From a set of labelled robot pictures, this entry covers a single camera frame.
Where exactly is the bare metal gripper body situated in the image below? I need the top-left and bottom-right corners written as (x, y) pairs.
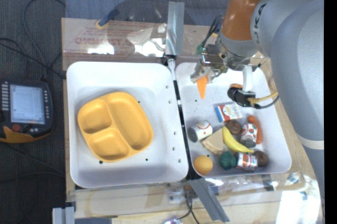
top-left (201, 43), bottom-right (264, 73)

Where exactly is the orange carrot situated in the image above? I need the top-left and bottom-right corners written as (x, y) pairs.
top-left (196, 75), bottom-right (209, 100)

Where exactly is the white plastic tray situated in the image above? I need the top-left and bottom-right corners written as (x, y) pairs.
top-left (66, 60), bottom-right (190, 189)
top-left (174, 62), bottom-right (293, 179)

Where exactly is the white red blue carton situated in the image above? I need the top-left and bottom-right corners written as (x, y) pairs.
top-left (214, 103), bottom-right (244, 123)

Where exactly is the brown doughnut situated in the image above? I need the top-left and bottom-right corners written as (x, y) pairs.
top-left (226, 119), bottom-right (243, 136)
top-left (252, 150), bottom-right (270, 168)

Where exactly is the orange sausage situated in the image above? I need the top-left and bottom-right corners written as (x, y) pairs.
top-left (247, 114), bottom-right (263, 145)

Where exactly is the tan bread slice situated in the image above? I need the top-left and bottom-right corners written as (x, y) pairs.
top-left (201, 127), bottom-right (227, 156)

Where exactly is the yellow banana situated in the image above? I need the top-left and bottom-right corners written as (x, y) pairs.
top-left (222, 125), bottom-right (255, 154)

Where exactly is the green broccoli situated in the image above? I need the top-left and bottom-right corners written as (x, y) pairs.
top-left (219, 151), bottom-right (238, 171)

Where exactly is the orange fruit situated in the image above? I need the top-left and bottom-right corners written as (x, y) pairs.
top-left (193, 154), bottom-right (214, 176)

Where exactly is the brown cardboard board red print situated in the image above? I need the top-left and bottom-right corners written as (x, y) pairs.
top-left (61, 17), bottom-right (318, 219)

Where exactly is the yellow divided plate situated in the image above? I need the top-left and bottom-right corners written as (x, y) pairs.
top-left (76, 91), bottom-right (155, 163)

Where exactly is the black cylinder on white bracket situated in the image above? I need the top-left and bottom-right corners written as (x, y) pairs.
top-left (227, 65), bottom-right (256, 108)

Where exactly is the black block with thin wires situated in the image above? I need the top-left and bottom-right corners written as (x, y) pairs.
top-left (184, 185), bottom-right (196, 199)

